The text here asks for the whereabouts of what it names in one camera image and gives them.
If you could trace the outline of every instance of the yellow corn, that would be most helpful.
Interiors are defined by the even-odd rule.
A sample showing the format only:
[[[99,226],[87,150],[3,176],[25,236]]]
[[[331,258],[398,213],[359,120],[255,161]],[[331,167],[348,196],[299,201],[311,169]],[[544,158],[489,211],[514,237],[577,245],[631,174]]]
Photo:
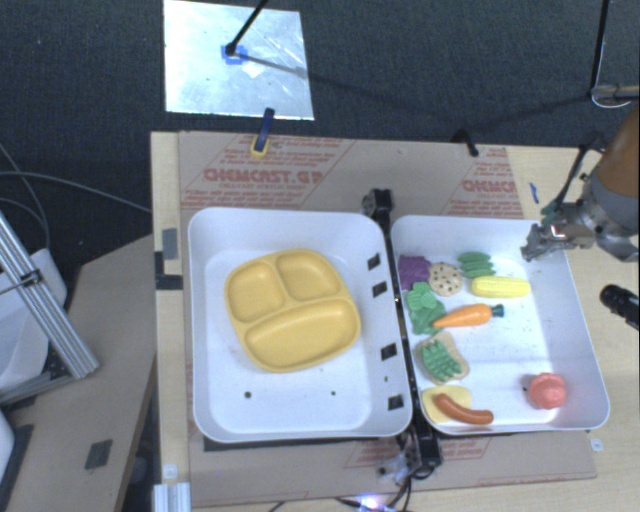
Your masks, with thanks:
[[[471,293],[479,297],[523,297],[531,291],[526,279],[505,276],[482,276],[471,281]]]

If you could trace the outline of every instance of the purple toy food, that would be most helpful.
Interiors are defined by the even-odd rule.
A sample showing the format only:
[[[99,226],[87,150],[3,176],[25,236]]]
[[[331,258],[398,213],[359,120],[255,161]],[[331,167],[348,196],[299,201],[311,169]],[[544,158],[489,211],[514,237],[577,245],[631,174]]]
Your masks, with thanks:
[[[422,256],[400,256],[398,259],[398,274],[400,288],[411,290],[413,283],[429,279],[431,263]]]

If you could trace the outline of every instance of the black fabric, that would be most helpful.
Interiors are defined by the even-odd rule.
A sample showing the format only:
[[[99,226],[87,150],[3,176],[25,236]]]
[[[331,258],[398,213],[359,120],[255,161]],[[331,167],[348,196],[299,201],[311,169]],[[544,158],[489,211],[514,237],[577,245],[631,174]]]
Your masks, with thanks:
[[[255,6],[253,1],[217,2]],[[598,0],[272,0],[301,13],[314,122],[275,133],[577,146],[610,138],[628,109],[587,98]],[[150,205],[154,130],[256,131],[255,119],[164,111],[160,0],[0,2],[0,142],[24,171]],[[612,3],[602,82],[638,83],[640,5]],[[0,158],[0,169],[8,164]],[[567,169],[558,169],[566,173]],[[151,232],[149,215],[33,181],[67,280],[79,265]],[[31,205],[14,178],[0,198]],[[24,212],[0,208],[30,249]]]

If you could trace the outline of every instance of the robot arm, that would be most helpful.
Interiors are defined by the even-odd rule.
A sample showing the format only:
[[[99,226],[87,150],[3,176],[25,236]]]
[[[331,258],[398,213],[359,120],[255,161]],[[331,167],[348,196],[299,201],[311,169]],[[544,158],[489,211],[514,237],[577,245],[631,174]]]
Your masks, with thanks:
[[[602,159],[584,179],[582,195],[575,203],[564,196],[587,148],[581,148],[576,164],[558,198],[542,212],[521,248],[531,261],[547,252],[597,244],[620,261],[637,262],[638,248],[629,240],[638,234],[638,106],[624,121]]]

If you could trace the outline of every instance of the black pole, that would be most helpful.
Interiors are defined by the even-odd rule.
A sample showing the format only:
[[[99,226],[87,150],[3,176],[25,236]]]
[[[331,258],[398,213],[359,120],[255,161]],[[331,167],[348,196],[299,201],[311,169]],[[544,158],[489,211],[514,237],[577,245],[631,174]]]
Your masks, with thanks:
[[[607,27],[607,14],[609,13],[609,1],[610,0],[602,0],[602,7],[600,8],[600,26],[598,27],[598,39],[596,41],[595,55],[593,56],[593,69],[591,70],[591,86],[589,87],[588,94],[591,94],[591,89],[596,86],[596,82],[598,81],[598,73],[602,62],[604,31]]]
[[[267,5],[268,1],[269,0],[260,0],[260,3],[255,8],[255,10],[251,13],[251,16],[249,16],[249,19],[247,20],[247,22],[242,26],[242,28],[240,29],[240,32],[238,32],[238,35],[235,37],[235,39],[231,41],[227,46],[224,47],[224,53],[227,54],[227,56],[231,57],[236,53],[236,47],[238,46],[240,39],[242,39],[242,36],[244,36],[245,32],[249,30],[249,27],[258,17],[258,14],[260,14],[260,11],[264,9],[264,6]]]

